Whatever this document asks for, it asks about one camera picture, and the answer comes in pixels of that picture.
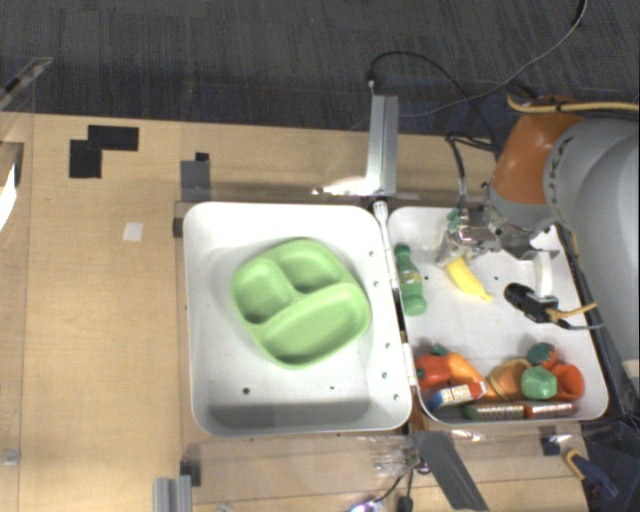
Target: brown tube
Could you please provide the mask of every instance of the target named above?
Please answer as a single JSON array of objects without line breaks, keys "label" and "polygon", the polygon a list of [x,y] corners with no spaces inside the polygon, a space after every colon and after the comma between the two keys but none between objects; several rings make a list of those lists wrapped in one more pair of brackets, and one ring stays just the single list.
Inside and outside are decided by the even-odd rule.
[{"label": "brown tube", "polygon": [[582,118],[574,114],[523,115],[516,122],[493,174],[495,191],[521,204],[546,204],[544,164],[553,144]]}]

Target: green bottle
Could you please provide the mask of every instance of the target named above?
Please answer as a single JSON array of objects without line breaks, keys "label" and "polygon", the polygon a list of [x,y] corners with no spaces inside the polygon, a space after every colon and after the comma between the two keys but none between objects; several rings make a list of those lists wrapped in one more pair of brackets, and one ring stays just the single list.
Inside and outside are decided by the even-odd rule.
[{"label": "green bottle", "polygon": [[422,294],[422,276],[411,261],[411,249],[407,244],[398,244],[395,255],[404,313],[407,316],[421,315],[427,310],[427,301]]}]

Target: yellow cable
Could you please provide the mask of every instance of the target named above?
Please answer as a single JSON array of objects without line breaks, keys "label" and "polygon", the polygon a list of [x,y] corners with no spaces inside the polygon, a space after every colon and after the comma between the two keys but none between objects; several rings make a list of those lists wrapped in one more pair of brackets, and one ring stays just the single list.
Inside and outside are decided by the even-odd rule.
[{"label": "yellow cable", "polygon": [[546,310],[546,313],[549,315],[549,318],[551,318],[552,322],[557,323],[558,320],[570,318],[572,316],[579,315],[580,313],[586,313],[587,311],[591,311],[592,309],[595,309],[597,307],[597,304],[595,302],[592,302],[591,304],[572,309],[571,311],[560,311],[559,309],[549,308]]},{"label": "yellow cable", "polygon": [[558,105],[521,105],[507,95],[507,103],[518,112],[524,114],[551,114],[554,112],[584,112],[587,110],[626,110],[629,112],[640,112],[640,106],[634,103],[623,103],[618,101],[595,101],[589,103],[563,103]]}]

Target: orange cup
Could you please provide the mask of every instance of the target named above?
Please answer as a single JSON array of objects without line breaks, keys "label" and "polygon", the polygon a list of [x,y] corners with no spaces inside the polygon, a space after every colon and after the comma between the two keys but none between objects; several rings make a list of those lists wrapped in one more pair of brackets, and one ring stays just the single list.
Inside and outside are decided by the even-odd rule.
[{"label": "orange cup", "polygon": [[551,369],[558,380],[558,393],[554,400],[570,402],[584,395],[584,377],[572,364],[558,364]]}]

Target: metal bracket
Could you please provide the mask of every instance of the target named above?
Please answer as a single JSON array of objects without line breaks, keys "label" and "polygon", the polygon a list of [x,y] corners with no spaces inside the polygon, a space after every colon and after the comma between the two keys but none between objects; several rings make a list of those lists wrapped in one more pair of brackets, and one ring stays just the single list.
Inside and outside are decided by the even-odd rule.
[{"label": "metal bracket", "polygon": [[153,483],[153,512],[192,512],[191,476],[175,480],[156,478]]},{"label": "metal bracket", "polygon": [[396,193],[398,117],[397,96],[373,96],[365,176],[370,195],[392,196]]}]

